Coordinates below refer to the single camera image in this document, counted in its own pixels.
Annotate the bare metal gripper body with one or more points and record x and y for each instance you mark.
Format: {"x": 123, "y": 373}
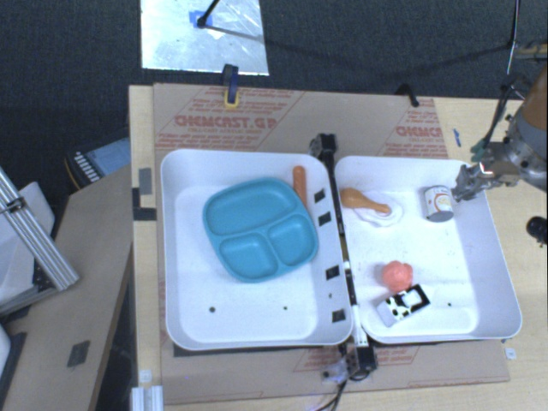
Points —
{"x": 514, "y": 165}

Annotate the pink toy ice cream scoop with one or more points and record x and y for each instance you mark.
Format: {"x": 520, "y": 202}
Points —
{"x": 397, "y": 275}

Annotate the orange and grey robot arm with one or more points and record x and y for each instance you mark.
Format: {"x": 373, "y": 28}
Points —
{"x": 536, "y": 109}

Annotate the orange toy sausage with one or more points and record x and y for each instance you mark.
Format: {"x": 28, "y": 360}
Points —
{"x": 299, "y": 180}

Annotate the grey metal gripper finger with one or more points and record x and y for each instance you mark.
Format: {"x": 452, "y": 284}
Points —
{"x": 464, "y": 192}
{"x": 470, "y": 173}

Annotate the thin black and white rod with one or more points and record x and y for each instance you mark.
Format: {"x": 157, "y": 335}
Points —
{"x": 341, "y": 234}

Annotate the brown cardboard board red print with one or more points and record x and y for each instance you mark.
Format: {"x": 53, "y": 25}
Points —
{"x": 274, "y": 118}

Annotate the blue divided plate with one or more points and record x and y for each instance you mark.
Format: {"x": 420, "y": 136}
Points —
{"x": 252, "y": 225}

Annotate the white toy fried egg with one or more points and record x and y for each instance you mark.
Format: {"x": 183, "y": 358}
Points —
{"x": 391, "y": 218}

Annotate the small white can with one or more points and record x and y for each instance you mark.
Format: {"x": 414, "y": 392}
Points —
{"x": 438, "y": 204}

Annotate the black and white milk carton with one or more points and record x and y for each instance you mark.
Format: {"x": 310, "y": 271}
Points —
{"x": 400, "y": 308}

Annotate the tan toy chicken drumstick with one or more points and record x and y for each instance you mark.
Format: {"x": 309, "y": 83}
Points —
{"x": 357, "y": 198}

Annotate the white plastic tray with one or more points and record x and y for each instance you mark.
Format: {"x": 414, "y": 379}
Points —
{"x": 454, "y": 272}
{"x": 248, "y": 315}

